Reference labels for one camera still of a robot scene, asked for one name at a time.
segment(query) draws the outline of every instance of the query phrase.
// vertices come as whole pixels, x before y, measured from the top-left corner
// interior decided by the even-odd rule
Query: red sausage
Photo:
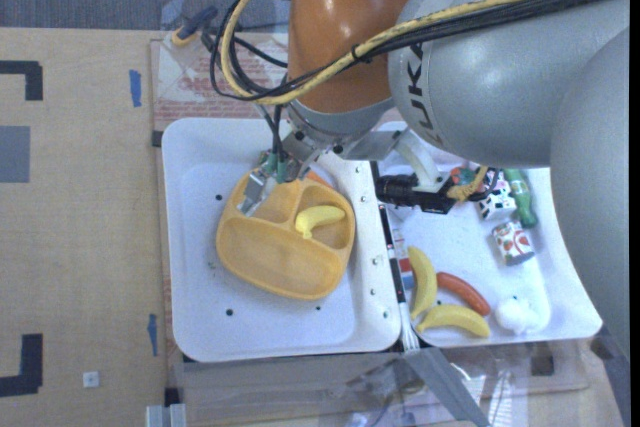
[[[491,313],[491,306],[484,297],[462,278],[449,274],[448,272],[436,273],[438,279],[438,288],[446,288],[447,290],[458,294],[464,301],[483,317]]]

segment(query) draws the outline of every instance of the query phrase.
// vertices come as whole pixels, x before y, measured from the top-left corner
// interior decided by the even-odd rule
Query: banana
[[[434,306],[416,329],[422,332],[427,328],[439,326],[460,327],[482,338],[487,338],[490,334],[489,324],[484,317],[471,308],[458,304]]]
[[[345,215],[344,210],[331,205],[309,207],[296,216],[296,231],[302,233],[302,238],[310,239],[311,231],[316,226],[335,223]]]
[[[415,320],[436,300],[438,279],[433,264],[427,255],[415,246],[409,246],[407,253],[416,278],[416,287],[413,291],[413,307],[411,308],[411,320]]]

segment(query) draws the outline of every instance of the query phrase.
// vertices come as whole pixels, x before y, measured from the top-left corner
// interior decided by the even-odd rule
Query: cable tie
[[[357,63],[366,63],[366,64],[369,64],[371,61],[373,61],[373,58],[371,58],[371,57],[358,57],[358,56],[356,55],[356,47],[357,47],[357,46],[358,46],[358,45],[353,45],[353,46],[351,47],[351,57],[353,57],[353,60],[354,60],[355,62],[357,62]]]

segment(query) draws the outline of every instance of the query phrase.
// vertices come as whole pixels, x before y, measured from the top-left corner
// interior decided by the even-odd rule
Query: small white block
[[[82,374],[82,384],[85,388],[97,388],[100,386],[100,372],[85,372]]]

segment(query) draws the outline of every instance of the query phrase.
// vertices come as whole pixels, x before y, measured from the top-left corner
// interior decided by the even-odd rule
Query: can
[[[491,233],[505,264],[517,265],[535,255],[520,221],[499,224]]]

